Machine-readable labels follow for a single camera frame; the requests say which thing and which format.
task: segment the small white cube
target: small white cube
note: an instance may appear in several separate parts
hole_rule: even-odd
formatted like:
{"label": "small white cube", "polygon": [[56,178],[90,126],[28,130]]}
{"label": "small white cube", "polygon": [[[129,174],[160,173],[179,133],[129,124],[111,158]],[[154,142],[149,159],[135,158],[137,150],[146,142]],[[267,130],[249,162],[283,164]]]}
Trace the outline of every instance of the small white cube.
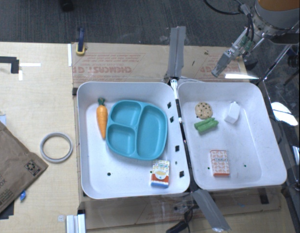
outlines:
{"label": "small white cube", "polygon": [[232,102],[229,106],[229,110],[227,116],[225,117],[225,121],[230,123],[235,123],[238,120],[240,113],[240,106],[236,102]]}

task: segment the metal bracket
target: metal bracket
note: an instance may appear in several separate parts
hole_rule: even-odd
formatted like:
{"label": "metal bracket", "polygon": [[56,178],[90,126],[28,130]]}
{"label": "metal bracket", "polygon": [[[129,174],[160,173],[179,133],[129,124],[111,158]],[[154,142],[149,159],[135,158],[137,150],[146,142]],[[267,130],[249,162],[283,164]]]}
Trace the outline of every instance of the metal bracket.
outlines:
{"label": "metal bracket", "polygon": [[85,213],[66,216],[66,233],[86,233]]}
{"label": "metal bracket", "polygon": [[168,69],[164,79],[181,77],[186,27],[171,28]]}

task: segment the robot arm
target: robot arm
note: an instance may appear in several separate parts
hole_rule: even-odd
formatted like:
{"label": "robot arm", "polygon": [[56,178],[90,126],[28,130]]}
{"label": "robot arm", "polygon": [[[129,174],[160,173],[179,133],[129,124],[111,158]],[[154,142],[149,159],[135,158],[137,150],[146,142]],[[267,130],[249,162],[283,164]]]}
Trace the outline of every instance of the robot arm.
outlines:
{"label": "robot arm", "polygon": [[231,48],[223,53],[212,70],[215,77],[232,60],[250,54],[264,39],[278,40],[278,37],[293,29],[300,20],[300,0],[255,0],[251,12],[245,4],[240,6],[240,10],[248,17],[248,27]]}

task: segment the wooden table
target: wooden table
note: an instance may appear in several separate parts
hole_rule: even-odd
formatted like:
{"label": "wooden table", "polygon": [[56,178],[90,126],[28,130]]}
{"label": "wooden table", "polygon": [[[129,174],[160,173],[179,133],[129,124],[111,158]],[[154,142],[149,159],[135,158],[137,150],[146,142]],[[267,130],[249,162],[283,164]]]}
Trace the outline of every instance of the wooden table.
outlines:
{"label": "wooden table", "polygon": [[[165,49],[166,46],[157,46],[157,53],[161,52],[159,48]],[[39,156],[41,140],[52,132],[67,134],[76,149],[73,75],[68,65],[67,44],[0,42],[0,56],[17,57],[20,63],[41,63],[40,67],[23,67],[21,81],[17,74],[10,73],[10,64],[0,63],[0,110],[6,113],[7,128]],[[155,60],[162,66],[167,61],[167,58]],[[68,152],[68,144],[54,138],[47,142],[45,151],[51,157],[59,158]],[[62,219],[66,215],[76,215],[79,206],[77,163],[75,150],[65,162],[49,163],[46,172],[26,190],[25,200],[15,200],[14,215],[0,220],[0,232],[65,232]],[[280,200],[280,210],[230,215],[226,220],[234,232],[294,232],[284,197],[280,196]],[[165,232],[174,224],[168,222],[91,232]],[[213,232],[204,218],[192,222],[191,230],[198,229]]]}

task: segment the toy carrot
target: toy carrot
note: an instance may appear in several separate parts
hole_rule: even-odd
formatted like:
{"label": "toy carrot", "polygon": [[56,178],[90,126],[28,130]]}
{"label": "toy carrot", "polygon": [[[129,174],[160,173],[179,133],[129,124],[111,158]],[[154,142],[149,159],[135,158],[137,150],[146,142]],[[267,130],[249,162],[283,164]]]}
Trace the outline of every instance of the toy carrot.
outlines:
{"label": "toy carrot", "polygon": [[107,129],[107,121],[108,121],[108,110],[104,105],[105,99],[98,98],[99,106],[96,109],[96,118],[98,127],[103,139],[106,138],[106,129]]}

